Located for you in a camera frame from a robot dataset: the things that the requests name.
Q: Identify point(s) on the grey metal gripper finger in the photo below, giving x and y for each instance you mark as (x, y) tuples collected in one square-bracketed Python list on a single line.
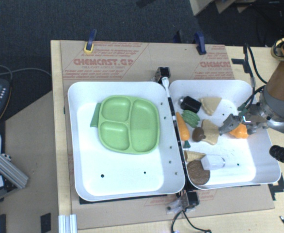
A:
[(229, 124), (252, 128)]

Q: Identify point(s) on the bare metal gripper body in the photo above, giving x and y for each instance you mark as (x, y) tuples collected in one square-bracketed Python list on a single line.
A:
[(257, 114)]

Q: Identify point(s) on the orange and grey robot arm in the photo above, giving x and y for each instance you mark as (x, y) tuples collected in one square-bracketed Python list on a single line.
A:
[(280, 81)]

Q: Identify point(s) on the orange pepper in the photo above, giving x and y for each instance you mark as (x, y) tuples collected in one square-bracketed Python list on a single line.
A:
[(241, 132)]

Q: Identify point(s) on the beige bread piece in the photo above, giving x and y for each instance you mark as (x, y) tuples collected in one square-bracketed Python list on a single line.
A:
[(211, 133)]

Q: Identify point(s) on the beige pizza slice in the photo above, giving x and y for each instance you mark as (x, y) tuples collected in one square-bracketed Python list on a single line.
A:
[(210, 105)]

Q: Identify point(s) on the white plastic tray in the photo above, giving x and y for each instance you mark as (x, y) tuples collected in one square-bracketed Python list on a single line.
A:
[(122, 171), (239, 156)]

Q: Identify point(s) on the brown mushroom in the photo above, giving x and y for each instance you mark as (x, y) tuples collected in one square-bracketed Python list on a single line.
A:
[(198, 134)]

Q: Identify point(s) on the green pea pods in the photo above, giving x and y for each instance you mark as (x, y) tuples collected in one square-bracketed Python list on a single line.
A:
[(191, 118)]

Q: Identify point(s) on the white carton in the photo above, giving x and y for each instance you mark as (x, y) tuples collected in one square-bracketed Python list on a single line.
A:
[(212, 162)]

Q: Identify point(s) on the black bottle with silver cap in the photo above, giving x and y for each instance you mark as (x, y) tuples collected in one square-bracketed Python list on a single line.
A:
[(191, 104)]

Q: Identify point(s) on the orange carrot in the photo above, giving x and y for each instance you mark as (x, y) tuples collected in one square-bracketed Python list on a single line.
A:
[(182, 129)]

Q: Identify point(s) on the beige ice cream cone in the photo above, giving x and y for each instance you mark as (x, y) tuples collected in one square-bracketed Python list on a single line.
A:
[(193, 155)]

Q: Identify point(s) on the brown round biscuit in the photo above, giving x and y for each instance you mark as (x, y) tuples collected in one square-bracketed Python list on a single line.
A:
[(198, 173)]

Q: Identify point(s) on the thin black and white rod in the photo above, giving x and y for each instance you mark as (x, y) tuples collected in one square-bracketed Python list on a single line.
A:
[(170, 102)]

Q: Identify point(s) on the green divided plate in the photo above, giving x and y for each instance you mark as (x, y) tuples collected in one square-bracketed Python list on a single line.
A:
[(132, 124)]

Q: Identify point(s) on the brown cardboard board red print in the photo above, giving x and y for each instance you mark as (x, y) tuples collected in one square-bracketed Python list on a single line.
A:
[(132, 62)]

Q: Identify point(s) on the black cylinder on white bracket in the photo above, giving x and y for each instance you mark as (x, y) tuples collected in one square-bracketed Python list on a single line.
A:
[(279, 153)]

